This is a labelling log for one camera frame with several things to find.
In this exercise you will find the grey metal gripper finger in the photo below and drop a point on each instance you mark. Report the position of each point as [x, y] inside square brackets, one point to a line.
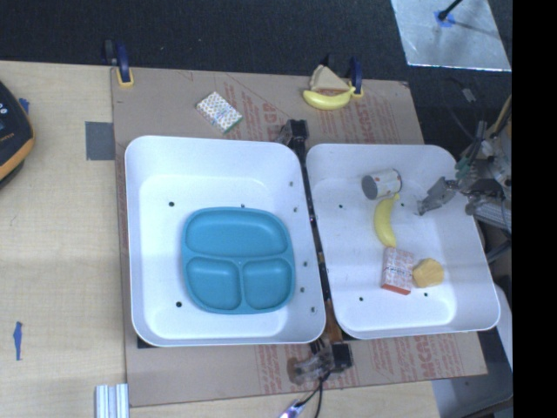
[426, 205]
[441, 187]

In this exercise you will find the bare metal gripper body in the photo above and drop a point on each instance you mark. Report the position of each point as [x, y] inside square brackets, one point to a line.
[485, 187]

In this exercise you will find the yellow banana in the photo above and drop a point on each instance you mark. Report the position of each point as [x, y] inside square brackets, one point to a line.
[327, 99]
[385, 224]

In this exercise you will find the white can with grey lid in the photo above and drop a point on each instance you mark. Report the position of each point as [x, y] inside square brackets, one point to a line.
[385, 182]

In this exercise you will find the yellow toy biscuit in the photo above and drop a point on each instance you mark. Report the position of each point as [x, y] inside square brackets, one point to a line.
[427, 273]

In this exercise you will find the orange patterned white carton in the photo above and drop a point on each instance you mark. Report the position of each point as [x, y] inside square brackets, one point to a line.
[397, 271]

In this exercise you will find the white plastic tray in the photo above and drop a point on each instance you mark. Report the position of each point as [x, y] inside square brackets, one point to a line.
[156, 255]
[348, 277]

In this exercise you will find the beige sandwich slice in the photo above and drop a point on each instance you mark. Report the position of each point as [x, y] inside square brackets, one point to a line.
[326, 78]

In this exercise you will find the blue divided plate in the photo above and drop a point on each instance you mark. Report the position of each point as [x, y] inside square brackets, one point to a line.
[237, 233]

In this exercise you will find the green patterned white carton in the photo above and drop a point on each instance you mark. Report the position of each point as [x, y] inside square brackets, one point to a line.
[219, 112]

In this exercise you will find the brown cardboard board red print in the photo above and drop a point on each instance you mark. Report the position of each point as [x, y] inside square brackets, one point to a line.
[174, 381]

